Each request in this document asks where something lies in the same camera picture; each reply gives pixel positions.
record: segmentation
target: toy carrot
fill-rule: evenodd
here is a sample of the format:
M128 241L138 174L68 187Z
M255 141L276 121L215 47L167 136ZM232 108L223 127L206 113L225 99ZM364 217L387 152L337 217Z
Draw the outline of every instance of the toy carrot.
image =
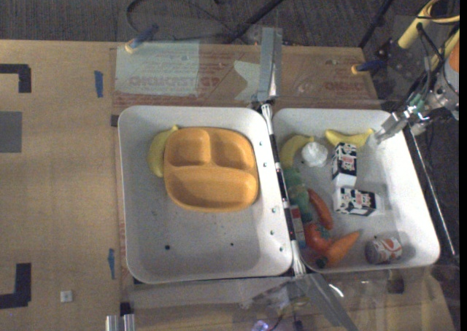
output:
M326 253L318 258L315 263L317 267L323 269L326 266L334 266L335 264L341 262L349 250L353 247L355 242L360 237L359 231L354 231L353 233L347 234L342 238L334 241L326 251Z
M320 219L321 225L327 230L332 230L334 227L333 217L324 200L311 188L308 189L309 202L314 206L314 209Z

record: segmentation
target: toy milk carton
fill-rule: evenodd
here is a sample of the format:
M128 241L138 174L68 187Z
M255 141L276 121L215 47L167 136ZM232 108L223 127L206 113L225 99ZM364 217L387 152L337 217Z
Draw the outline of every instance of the toy milk carton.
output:
M348 187L338 188L333 197L334 211L343 214L369 216L384 210L382 199L374 192L355 190Z
M354 144L339 143L334 148L332 180L334 187L355 187L357 181L357 147Z

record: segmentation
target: orange divided plate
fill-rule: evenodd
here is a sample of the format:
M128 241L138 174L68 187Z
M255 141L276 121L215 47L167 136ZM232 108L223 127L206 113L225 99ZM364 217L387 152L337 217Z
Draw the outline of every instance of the orange divided plate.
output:
M164 181L183 208L239 211L258 196L258 170L251 143L236 131L183 128L167 139Z

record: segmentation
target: soda can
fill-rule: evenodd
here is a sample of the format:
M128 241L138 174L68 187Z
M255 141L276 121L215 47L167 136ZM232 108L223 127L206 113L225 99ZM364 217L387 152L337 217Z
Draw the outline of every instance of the soda can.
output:
M366 260L371 264L380 264L398 260L402 255L401 242L394 238L375 238L365 246Z

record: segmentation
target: yellow banana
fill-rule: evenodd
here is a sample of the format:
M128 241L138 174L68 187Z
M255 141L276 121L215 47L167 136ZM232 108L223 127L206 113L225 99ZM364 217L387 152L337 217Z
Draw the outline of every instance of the yellow banana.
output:
M178 126L174 125L169 130L157 133L147 153L147 164L151 171L160 178L163 177L163 151L166 148L167 138L177 130Z
M357 148L363 147L368 140L369 136L374 133L373 129L368 129L365 133L355 134L353 136L348 136L342 134L338 131L328 129L325 131L324 135L326 139L333 146L337 146L339 143L348 143L354 144Z
M293 167L293 158L295 153L301 149L305 144L314 141L312 136L302 136L296 134L288 139L279 152L279 159L284 169Z

